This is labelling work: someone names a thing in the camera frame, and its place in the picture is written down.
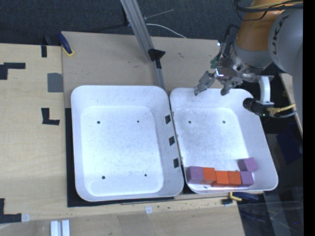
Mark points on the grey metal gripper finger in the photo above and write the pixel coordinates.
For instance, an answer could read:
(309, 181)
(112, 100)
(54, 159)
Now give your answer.
(229, 85)
(204, 82)

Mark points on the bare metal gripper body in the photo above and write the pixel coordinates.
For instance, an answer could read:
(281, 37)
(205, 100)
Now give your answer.
(231, 69)

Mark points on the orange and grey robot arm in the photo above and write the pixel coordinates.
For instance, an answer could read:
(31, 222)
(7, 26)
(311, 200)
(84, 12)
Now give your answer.
(256, 31)

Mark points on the white plastic tray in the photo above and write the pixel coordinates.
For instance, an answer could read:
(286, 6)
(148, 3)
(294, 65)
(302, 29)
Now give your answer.
(211, 141)
(118, 146)

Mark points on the purple cube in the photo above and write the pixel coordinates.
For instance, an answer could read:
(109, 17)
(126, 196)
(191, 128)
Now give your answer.
(249, 164)
(195, 174)
(247, 178)

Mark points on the orange cube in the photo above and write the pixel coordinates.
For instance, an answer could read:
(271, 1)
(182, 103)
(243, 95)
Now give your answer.
(234, 178)
(209, 173)
(222, 177)

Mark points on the pale wood board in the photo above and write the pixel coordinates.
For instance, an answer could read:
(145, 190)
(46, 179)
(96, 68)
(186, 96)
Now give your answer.
(108, 63)

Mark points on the black cylinder on white bracket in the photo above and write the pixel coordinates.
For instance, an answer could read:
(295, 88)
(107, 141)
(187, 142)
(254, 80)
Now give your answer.
(264, 87)

